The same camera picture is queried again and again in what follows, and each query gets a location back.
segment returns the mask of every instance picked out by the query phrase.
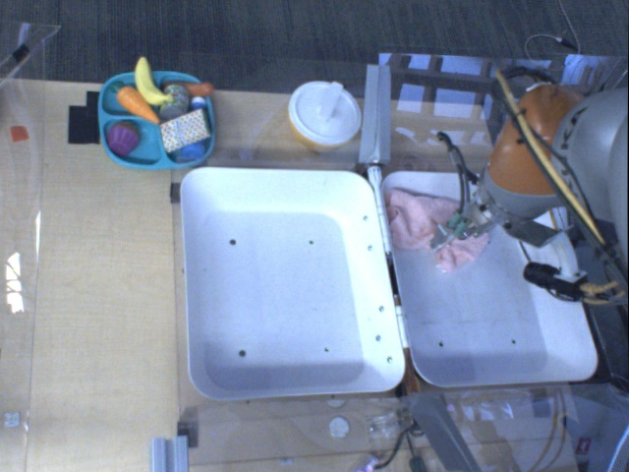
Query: white tray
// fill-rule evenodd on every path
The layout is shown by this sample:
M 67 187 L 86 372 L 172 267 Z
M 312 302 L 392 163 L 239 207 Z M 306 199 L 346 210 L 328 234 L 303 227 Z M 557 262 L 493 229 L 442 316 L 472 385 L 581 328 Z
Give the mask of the white tray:
M 404 373 L 372 188 L 200 168 L 181 207 L 194 385 L 215 399 L 379 392 Z
M 458 200 L 456 174 L 397 172 L 383 189 Z M 541 221 L 548 221 L 549 215 Z M 393 251 L 400 299 L 417 372 L 439 386 L 581 381 L 598 356 L 583 307 L 527 283 L 527 261 L 501 228 L 479 258 L 443 273 L 427 251 Z M 528 246 L 557 266 L 551 248 Z

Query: hinge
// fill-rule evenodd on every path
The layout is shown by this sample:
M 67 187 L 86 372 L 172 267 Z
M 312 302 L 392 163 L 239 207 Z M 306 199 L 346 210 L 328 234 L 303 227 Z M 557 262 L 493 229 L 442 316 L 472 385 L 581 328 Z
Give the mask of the hinge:
M 409 337 L 406 332 L 406 316 L 401 306 L 395 307 L 395 315 L 397 316 L 397 328 L 400 331 L 400 340 L 402 341 L 402 348 L 409 347 Z
M 153 439 L 150 447 L 150 472 L 189 472 L 188 437 Z

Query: blue plate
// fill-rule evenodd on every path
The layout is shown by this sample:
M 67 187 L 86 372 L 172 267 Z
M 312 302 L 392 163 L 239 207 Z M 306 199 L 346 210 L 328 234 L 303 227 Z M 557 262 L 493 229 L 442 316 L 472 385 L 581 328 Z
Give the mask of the blue plate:
M 187 74 L 180 74 L 178 72 L 153 72 L 153 80 L 156 86 L 161 86 L 165 82 L 185 82 L 185 83 L 199 83 L 200 80 Z M 122 83 L 125 86 L 135 86 L 136 77 L 133 72 L 128 74 L 120 74 L 109 79 L 100 90 L 98 96 L 98 127 L 100 130 L 100 141 L 102 146 L 107 152 L 107 155 L 112 160 L 127 166 L 128 168 L 136 169 L 171 169 L 171 168 L 188 168 L 191 166 L 197 166 L 202 164 L 212 153 L 214 149 L 214 142 L 216 135 L 214 133 L 214 109 L 212 102 L 207 97 L 207 120 L 209 122 L 209 138 L 202 140 L 204 147 L 203 154 L 190 161 L 177 162 L 177 155 L 175 153 L 167 153 L 161 140 L 161 133 L 159 131 L 159 125 L 153 124 L 144 120 L 142 117 L 130 114 L 125 108 L 123 108 L 116 99 L 116 92 L 114 86 L 117 83 Z M 129 154 L 120 156 L 114 153 L 107 144 L 107 130 L 118 122 L 130 122 L 133 123 L 140 135 L 140 144 L 134 148 Z

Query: pink cloth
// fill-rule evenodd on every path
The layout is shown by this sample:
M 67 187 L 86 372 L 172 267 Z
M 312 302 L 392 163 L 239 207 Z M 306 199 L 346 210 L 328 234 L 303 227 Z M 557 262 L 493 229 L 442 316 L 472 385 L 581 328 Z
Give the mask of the pink cloth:
M 453 200 L 413 196 L 399 189 L 392 189 L 385 202 L 391 241 L 403 250 L 430 250 L 437 224 L 446 223 L 458 207 Z M 487 234 L 454 240 L 435 254 L 436 263 L 444 272 L 450 272 L 478 257 L 488 241 Z

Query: toy banana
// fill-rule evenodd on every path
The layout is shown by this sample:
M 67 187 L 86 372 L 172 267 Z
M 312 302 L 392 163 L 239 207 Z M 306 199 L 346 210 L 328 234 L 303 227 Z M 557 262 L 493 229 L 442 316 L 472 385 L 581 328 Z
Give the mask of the toy banana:
M 136 88 L 150 105 L 163 105 L 173 100 L 172 94 L 164 94 L 153 81 L 153 73 L 145 57 L 136 64 Z

